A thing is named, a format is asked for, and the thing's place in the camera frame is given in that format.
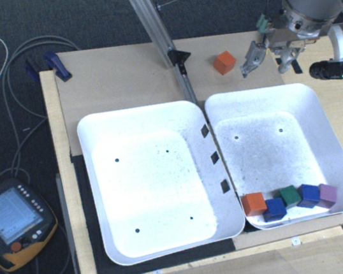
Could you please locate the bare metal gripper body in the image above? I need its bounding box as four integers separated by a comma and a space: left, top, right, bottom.
259, 0, 339, 55

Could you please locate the orange cube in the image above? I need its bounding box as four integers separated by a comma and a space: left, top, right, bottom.
210, 49, 239, 77
240, 190, 270, 219

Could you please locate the white plastic tray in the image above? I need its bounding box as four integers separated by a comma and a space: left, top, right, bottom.
74, 92, 251, 271
202, 73, 343, 237

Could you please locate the brown flat board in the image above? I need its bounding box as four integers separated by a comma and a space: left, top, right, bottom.
50, 11, 343, 274

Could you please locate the green cube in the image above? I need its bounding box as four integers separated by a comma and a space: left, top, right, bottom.
274, 184, 303, 211

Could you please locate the blue cube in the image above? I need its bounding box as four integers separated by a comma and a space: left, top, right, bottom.
260, 196, 289, 224
293, 181, 323, 211

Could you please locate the purple cube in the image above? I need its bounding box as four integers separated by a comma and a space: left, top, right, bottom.
313, 181, 340, 211

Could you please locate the black cylinder on white bracket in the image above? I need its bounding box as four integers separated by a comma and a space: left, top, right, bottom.
302, 24, 343, 85

